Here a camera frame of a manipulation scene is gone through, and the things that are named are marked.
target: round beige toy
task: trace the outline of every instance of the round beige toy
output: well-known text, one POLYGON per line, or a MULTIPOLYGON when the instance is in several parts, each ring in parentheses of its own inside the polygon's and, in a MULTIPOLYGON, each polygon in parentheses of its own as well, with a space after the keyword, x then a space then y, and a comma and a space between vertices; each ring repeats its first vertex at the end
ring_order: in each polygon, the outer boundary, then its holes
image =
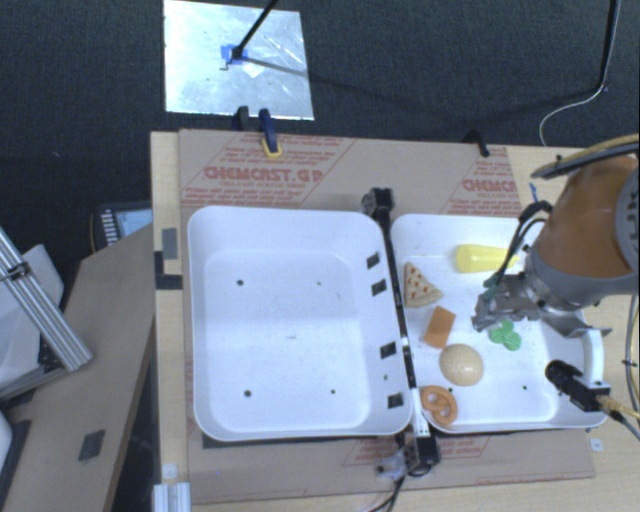
POLYGON ((442 374, 457 386, 473 386, 484 373, 482 357, 469 345, 449 345, 440 354, 442 374))

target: pizza slice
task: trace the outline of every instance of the pizza slice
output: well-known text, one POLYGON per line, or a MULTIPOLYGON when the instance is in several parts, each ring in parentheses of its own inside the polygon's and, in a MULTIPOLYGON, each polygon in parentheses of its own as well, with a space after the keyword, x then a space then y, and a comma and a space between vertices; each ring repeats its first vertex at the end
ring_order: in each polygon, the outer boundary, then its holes
POLYGON ((419 308, 437 301, 442 292, 431 284, 420 269, 409 262, 404 266, 404 305, 419 308))

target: metal sheet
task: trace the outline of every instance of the metal sheet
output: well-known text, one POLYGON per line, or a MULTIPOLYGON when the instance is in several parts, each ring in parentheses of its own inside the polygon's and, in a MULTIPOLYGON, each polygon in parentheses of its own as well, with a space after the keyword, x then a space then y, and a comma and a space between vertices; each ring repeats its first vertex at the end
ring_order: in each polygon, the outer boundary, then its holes
POLYGON ((300 14, 272 11, 247 44, 246 57, 225 65, 262 11, 165 0, 165 90, 168 112, 313 120, 300 14))

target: white tray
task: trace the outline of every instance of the white tray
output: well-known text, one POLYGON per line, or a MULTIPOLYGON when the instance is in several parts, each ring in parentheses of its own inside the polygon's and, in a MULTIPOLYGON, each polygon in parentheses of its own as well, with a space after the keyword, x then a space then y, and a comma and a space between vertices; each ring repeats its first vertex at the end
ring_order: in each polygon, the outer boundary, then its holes
POLYGON ((207 435, 388 435, 406 426, 397 316, 371 219, 212 206, 192 216, 188 244, 194 409, 207 435))
MULTIPOLYGON (((458 419, 448 427, 435 423, 431 413, 425 412, 427 419, 445 432, 584 428, 605 419, 603 413, 584 413, 566 395, 559 396, 544 374, 550 361, 560 359, 583 371, 589 380, 601 380, 604 356, 598 332, 581 339, 565 339, 540 321, 524 320, 515 323, 522 346, 511 352, 492 343, 487 330, 478 333, 471 325, 478 294, 483 291, 482 283, 491 273, 458 272, 456 248, 465 243, 506 248, 516 226, 515 219, 444 215, 404 215, 392 226, 400 281, 404 264, 411 261, 444 292, 436 304, 405 308, 405 317, 418 385, 451 389, 456 398, 458 419), (421 341, 436 305, 456 314, 448 344, 467 344, 480 353, 484 376, 478 384, 470 387, 451 384, 440 370, 441 350, 421 341)), ((535 240, 539 232, 536 228, 527 235, 529 241, 535 240)), ((509 272, 519 270, 521 265, 516 264, 509 272)))

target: pretzel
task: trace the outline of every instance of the pretzel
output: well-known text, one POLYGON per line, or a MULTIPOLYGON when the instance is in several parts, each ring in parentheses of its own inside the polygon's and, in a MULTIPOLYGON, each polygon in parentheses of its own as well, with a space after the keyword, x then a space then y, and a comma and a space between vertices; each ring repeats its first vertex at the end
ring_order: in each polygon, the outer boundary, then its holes
POLYGON ((458 417, 456 399, 443 387, 426 386, 420 389, 420 401, 440 425, 450 425, 458 417))

